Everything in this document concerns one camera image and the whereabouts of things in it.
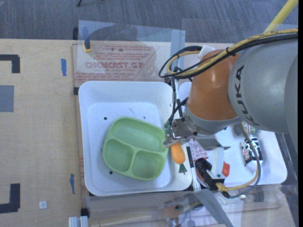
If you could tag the green divided plate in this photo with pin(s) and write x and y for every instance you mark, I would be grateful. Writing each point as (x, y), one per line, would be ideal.
(125, 148)

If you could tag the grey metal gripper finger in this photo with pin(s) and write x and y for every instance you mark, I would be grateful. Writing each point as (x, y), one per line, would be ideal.
(170, 142)

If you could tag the white packet with red print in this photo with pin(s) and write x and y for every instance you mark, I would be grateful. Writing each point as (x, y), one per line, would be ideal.
(197, 151)

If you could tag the orange-red toy piece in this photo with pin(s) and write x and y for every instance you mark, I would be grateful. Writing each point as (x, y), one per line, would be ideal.
(226, 169)

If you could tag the black and white patterned carton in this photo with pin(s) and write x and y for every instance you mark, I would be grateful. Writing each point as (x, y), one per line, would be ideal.
(248, 151)

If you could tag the brown cardboard board, red print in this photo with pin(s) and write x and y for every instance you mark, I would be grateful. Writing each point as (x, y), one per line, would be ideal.
(118, 67)

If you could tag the white plastic tray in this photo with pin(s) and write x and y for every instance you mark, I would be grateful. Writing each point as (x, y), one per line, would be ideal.
(99, 98)
(272, 164)

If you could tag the orange toy carrot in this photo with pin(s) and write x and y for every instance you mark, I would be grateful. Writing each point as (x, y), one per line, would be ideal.
(178, 154)

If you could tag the black cylinder on white bracket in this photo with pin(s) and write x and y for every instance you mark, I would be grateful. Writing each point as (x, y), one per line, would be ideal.
(209, 176)

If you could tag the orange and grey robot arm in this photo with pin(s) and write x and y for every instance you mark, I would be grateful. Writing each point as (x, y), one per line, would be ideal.
(213, 96)

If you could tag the green and red can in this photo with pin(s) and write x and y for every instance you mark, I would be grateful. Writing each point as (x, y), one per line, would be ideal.
(251, 128)

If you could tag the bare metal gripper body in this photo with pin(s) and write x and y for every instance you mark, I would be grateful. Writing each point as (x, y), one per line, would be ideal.
(181, 128)

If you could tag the thin black and white rod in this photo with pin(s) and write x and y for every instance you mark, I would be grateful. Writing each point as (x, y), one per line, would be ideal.
(192, 167)

